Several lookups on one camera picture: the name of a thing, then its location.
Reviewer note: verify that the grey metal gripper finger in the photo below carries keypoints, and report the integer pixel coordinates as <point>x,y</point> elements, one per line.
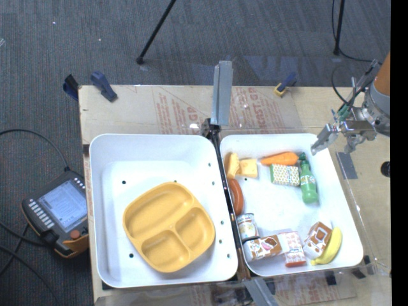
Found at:
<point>351,143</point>
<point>325,136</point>

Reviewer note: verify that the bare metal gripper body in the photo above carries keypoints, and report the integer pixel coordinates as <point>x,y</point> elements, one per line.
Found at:
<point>360,127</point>

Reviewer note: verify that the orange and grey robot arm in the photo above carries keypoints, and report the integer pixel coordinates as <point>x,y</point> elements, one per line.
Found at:
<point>382,81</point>

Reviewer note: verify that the green bottle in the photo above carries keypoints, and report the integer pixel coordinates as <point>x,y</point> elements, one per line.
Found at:
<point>308,183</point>

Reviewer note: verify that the orange carrot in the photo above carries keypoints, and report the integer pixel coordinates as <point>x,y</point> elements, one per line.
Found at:
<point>279,159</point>

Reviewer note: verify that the green patterned carton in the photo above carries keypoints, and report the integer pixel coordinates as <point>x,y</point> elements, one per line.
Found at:
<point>284,174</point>

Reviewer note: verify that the white plastic tray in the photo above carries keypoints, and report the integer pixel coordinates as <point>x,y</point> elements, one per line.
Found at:
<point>280,206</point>
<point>108,151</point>

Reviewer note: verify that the tan toy bread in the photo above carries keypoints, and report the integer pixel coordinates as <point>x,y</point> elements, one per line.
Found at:
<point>230,164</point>

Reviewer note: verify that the brown and white carton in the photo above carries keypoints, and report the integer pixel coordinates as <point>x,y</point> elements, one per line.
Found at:
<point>317,239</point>
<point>263,248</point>

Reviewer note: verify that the yellow banana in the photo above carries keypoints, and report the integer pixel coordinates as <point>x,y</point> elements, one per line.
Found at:
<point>334,245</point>

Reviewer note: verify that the orange sausage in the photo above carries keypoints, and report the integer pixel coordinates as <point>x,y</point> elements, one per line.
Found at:
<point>237,196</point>

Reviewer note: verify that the black stand leg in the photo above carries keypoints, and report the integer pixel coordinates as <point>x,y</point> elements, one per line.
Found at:
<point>159,24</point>
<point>340,21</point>

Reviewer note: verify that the thin black rod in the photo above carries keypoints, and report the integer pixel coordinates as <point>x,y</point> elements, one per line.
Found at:
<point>230,202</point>

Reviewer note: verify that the red and white carton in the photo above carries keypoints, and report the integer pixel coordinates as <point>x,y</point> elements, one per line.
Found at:
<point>294,249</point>

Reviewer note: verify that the small white can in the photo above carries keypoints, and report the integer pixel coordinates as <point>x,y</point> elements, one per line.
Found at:
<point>248,227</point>

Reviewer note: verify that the yellow divided plate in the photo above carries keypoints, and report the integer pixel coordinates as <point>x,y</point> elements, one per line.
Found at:
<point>159,209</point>

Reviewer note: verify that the brown cardboard board red print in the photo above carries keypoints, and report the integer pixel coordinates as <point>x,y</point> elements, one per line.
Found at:
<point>134,110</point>

